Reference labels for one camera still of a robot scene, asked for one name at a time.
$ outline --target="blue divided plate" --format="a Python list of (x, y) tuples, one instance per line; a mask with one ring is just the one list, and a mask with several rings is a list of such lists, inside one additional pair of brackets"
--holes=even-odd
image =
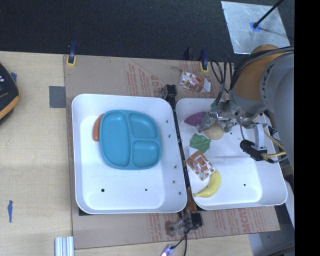
[(99, 144), (104, 160), (117, 169), (150, 169), (161, 159), (159, 128), (152, 117), (137, 111), (106, 112), (100, 122)]

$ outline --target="banana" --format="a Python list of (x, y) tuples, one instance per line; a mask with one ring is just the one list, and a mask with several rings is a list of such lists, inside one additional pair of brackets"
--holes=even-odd
[(211, 174), (210, 176), (210, 181), (208, 185), (201, 190), (198, 193), (193, 193), (194, 197), (203, 197), (203, 198), (209, 198), (211, 197), (214, 193), (217, 192), (221, 184), (221, 176), (220, 173), (216, 170), (214, 173)]

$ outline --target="wooden surface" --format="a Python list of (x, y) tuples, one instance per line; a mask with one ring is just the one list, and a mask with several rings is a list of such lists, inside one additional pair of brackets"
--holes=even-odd
[[(0, 255), (53, 256), (55, 238), (73, 235), (66, 109), (49, 103), (49, 86), (65, 86), (63, 55), (0, 51), (0, 63), (17, 74), (21, 93), (13, 114), (0, 125)], [(74, 255), (158, 256), (167, 244), (82, 249)], [(183, 253), (182, 242), (174, 255)], [(188, 240), (186, 255), (252, 252), (248, 235), (237, 235)]]

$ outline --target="potato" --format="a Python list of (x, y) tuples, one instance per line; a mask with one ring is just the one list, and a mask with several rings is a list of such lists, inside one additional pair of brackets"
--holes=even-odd
[(205, 129), (203, 132), (208, 138), (215, 141), (220, 140), (225, 133), (219, 121), (215, 121), (212, 126)]

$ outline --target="silver metal panel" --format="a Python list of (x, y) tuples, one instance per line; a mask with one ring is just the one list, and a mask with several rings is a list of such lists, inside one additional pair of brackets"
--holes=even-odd
[(250, 54), (256, 47), (265, 44), (279, 48), (290, 46), (277, 8), (257, 28), (253, 28), (253, 24), (272, 6), (227, 1), (221, 1), (221, 4), (234, 53)]

